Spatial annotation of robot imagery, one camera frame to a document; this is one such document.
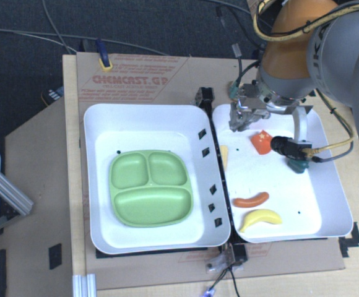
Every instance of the white cable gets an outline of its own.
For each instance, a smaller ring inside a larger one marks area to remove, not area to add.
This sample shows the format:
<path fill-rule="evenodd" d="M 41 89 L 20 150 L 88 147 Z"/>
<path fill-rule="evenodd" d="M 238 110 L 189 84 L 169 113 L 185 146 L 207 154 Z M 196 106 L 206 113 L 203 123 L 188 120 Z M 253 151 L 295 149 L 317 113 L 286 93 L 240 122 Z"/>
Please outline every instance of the white cable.
<path fill-rule="evenodd" d="M 68 54 L 71 55 L 70 47 L 68 47 L 68 45 L 66 44 L 66 42 L 63 39 L 63 36 L 60 34 L 60 32 L 58 32 L 58 29 L 56 28 L 53 20 L 51 19 L 50 15 L 49 15 L 48 8 L 46 7 L 45 0 L 42 0 L 42 5 L 43 5 L 43 10 L 45 10 L 45 14 L 46 14 L 46 16 L 47 16 L 47 18 L 49 20 L 49 23 L 50 23 L 51 27 L 53 27 L 53 30 L 56 32 L 57 37 L 60 39 L 61 43 L 63 44 L 63 46 L 67 50 Z"/>
<path fill-rule="evenodd" d="M 35 37 L 35 35 L 41 35 L 41 36 L 46 36 L 46 37 L 56 37 L 57 36 L 55 33 L 8 30 L 8 29 L 3 29 L 3 28 L 0 28 L 0 32 L 1 33 L 19 34 L 19 35 L 28 34 L 28 35 L 33 35 L 33 37 Z M 61 34 L 61 36 L 66 37 L 66 38 L 76 38 L 76 39 L 80 39 L 80 40 L 92 40 L 92 41 L 95 41 L 97 39 L 97 38 L 94 38 L 94 37 L 83 37 L 83 36 L 80 36 L 80 35 L 71 35 L 71 34 Z M 149 51 L 151 53 L 155 53 L 155 54 L 158 54 L 158 55 L 168 56 L 168 54 L 163 53 L 161 51 L 157 51 L 155 49 L 140 46 L 140 45 L 136 45 L 136 44 L 126 43 L 126 42 L 121 42 L 121 41 L 114 41 L 114 40 L 107 40 L 106 38 L 102 38 L 101 41 L 103 41 L 105 43 L 112 43 L 112 44 L 118 44 L 118 45 L 123 45 L 123 46 L 129 46 L 129 47 L 133 47 L 133 48 L 139 48 L 140 50 Z"/>
<path fill-rule="evenodd" d="M 50 41 L 50 42 L 52 42 L 52 43 L 56 43 L 56 44 L 58 44 L 58 45 L 64 46 L 62 43 L 60 43 L 60 42 L 58 42 L 58 41 L 50 40 L 49 38 L 45 38 L 45 37 L 38 37 L 38 36 L 36 36 L 36 35 L 26 34 L 26 33 L 15 33 L 15 34 L 23 35 L 23 36 L 25 36 L 25 37 L 35 37 L 35 38 L 39 38 L 39 39 L 41 39 L 41 40 Z M 72 48 L 72 47 L 70 47 L 70 46 L 68 46 L 68 48 L 69 48 L 71 51 L 73 51 L 74 53 L 77 53 L 77 51 L 76 51 L 74 48 Z"/>

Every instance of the toy sausage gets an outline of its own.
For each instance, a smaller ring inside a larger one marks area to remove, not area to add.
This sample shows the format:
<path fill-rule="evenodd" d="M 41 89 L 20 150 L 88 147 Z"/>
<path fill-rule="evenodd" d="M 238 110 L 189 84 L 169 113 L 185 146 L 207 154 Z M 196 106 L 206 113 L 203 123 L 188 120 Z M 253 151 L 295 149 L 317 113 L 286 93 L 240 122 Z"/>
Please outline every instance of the toy sausage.
<path fill-rule="evenodd" d="M 251 208 L 263 204 L 267 199 L 269 199 L 269 193 L 264 191 L 264 192 L 260 192 L 258 195 L 252 198 L 248 198 L 248 199 L 236 198 L 233 201 L 233 205 L 240 208 Z"/>

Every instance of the cardboard sheet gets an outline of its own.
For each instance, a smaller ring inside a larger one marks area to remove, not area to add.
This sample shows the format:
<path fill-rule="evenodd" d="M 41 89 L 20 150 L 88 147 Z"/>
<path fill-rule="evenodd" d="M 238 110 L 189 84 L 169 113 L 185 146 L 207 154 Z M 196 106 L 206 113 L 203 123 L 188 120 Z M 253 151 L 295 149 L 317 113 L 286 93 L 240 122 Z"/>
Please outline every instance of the cardboard sheet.
<path fill-rule="evenodd" d="M 214 88 L 213 107 L 229 103 L 227 89 L 236 79 L 237 60 L 120 54 L 110 58 L 113 70 L 103 72 L 97 53 L 77 54 L 87 273 L 96 274 L 98 290 L 212 280 L 217 274 L 209 273 L 206 263 L 219 254 L 217 247 L 120 257 L 96 251 L 90 237 L 83 117 L 85 110 L 96 103 L 192 104 L 199 87 Z M 252 69 L 243 81 L 251 82 L 255 73 Z M 236 270 L 236 277 L 344 268 L 336 238 L 245 246 L 249 260 Z"/>

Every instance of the white tray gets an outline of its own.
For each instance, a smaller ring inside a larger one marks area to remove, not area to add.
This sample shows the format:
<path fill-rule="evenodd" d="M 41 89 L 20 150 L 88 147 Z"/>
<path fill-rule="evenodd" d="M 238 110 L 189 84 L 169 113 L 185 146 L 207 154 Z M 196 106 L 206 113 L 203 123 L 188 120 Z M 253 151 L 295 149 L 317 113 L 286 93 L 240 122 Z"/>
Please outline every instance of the white tray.
<path fill-rule="evenodd" d="M 230 235 L 214 141 L 207 115 L 190 105 L 96 104 L 84 116 L 89 174 L 90 232 L 107 254 L 225 243 Z M 199 138 L 205 130 L 206 135 Z M 210 153 L 203 157 L 202 151 Z M 170 150 L 185 163 L 193 189 L 190 216 L 169 226 L 136 228 L 116 217 L 110 199 L 108 170 L 117 151 Z M 215 186 L 214 194 L 210 188 Z"/>
<path fill-rule="evenodd" d="M 231 205 L 236 230 L 244 216 L 255 209 L 271 209 L 281 217 L 281 225 L 256 223 L 238 234 L 252 243 L 345 236 L 353 227 L 352 215 L 333 161 L 310 163 L 303 174 L 295 173 L 287 159 L 274 151 L 260 155 L 250 139 L 262 130 L 271 136 L 293 137 L 293 118 L 272 114 L 253 123 L 249 130 L 233 133 L 229 128 L 230 105 L 214 109 L 213 121 L 220 145 L 228 146 L 225 177 L 232 203 L 234 198 L 250 198 L 266 191 L 269 199 L 262 205 L 242 209 Z M 308 141 L 313 147 L 327 145 L 319 116 L 308 114 Z M 319 156 L 330 157 L 330 151 Z"/>

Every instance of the blue clamp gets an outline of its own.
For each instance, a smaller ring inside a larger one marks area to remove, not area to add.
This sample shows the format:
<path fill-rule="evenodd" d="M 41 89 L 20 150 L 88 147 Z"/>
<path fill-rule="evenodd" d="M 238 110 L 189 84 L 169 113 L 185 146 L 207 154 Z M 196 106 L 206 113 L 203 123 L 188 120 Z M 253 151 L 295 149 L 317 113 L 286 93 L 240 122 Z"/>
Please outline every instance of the blue clamp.
<path fill-rule="evenodd" d="M 97 46 L 97 51 L 100 53 L 100 65 L 101 68 L 103 69 L 103 71 L 105 72 L 109 72 L 112 70 L 113 65 L 112 62 L 108 56 L 108 52 L 106 50 L 105 44 L 101 41 L 100 38 L 98 38 L 97 40 L 95 40 L 95 44 Z"/>

